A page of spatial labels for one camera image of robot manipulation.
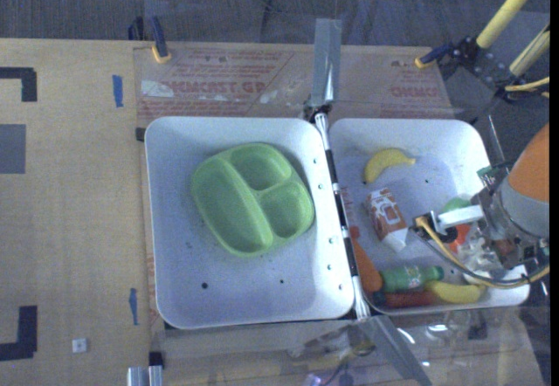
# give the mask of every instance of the yellow banana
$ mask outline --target yellow banana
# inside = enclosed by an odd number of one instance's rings
[[[376,152],[367,162],[363,172],[363,179],[366,183],[374,182],[383,170],[397,164],[414,164],[415,158],[409,158],[399,148],[385,148]]]
[[[481,294],[486,291],[482,285],[455,285],[440,280],[427,282],[424,288],[452,304],[472,304],[480,300]]]

